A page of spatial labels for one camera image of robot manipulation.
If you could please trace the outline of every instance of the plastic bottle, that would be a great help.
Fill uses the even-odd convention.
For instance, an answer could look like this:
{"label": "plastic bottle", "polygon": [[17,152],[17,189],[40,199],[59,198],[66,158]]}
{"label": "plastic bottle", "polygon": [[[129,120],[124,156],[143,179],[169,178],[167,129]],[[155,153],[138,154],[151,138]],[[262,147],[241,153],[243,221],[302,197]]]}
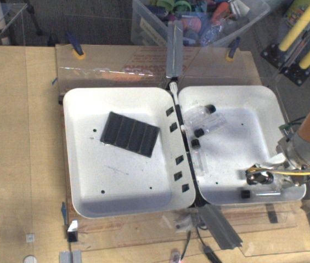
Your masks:
{"label": "plastic bottle", "polygon": [[190,127],[197,127],[205,118],[215,112],[216,108],[212,104],[191,108],[184,114],[185,123]]}
{"label": "plastic bottle", "polygon": [[195,174],[197,176],[203,176],[207,174],[208,168],[205,154],[201,150],[200,141],[198,139],[192,140],[191,147],[193,148],[191,151],[191,160],[193,161]]}
{"label": "plastic bottle", "polygon": [[217,129],[220,129],[227,123],[225,117],[222,114],[212,114],[203,120],[202,125],[199,128],[194,129],[194,135],[197,138],[211,133]]}
{"label": "plastic bottle", "polygon": [[286,24],[293,27],[309,5],[310,0],[294,0],[284,15]]}

